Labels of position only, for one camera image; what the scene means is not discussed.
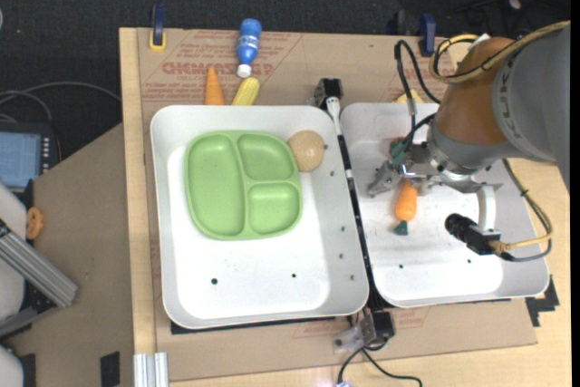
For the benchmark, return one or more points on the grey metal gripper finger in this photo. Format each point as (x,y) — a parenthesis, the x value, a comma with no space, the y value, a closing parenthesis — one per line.
(422,188)
(385,179)

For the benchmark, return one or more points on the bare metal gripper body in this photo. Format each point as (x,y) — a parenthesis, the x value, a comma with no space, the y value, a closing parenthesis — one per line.
(421,165)

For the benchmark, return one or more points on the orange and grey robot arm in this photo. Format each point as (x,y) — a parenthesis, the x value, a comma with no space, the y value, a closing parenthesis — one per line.
(476,104)

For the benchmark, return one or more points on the orange carrot green top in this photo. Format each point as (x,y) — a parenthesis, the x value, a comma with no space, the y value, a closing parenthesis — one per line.
(406,201)

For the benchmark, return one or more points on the thin black and white rod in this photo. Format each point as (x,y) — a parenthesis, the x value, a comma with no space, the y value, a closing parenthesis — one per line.
(358,213)

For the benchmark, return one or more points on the pale yellow toy food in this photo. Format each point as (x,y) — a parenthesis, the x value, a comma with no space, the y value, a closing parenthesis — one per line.
(403,98)

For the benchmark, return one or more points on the white plastic tray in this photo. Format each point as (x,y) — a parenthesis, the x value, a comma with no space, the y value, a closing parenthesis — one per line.
(254,276)
(435,267)

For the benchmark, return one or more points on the beige round toy bread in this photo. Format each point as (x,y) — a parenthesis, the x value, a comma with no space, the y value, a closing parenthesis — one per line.
(307,151)

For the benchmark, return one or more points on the yellow corn cob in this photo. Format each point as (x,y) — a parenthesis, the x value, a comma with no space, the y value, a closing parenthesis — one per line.
(247,91)

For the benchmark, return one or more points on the green divided plate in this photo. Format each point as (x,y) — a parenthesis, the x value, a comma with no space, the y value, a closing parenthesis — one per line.
(213,186)

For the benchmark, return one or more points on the blue bottle white cap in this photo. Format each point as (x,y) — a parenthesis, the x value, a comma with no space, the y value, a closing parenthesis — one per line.
(248,43)

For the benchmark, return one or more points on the brown cardboard board red print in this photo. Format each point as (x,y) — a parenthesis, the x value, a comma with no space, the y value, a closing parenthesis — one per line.
(272,349)

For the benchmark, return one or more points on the black cylinder on white bracket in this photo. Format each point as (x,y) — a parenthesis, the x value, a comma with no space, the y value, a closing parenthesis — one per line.
(471,233)

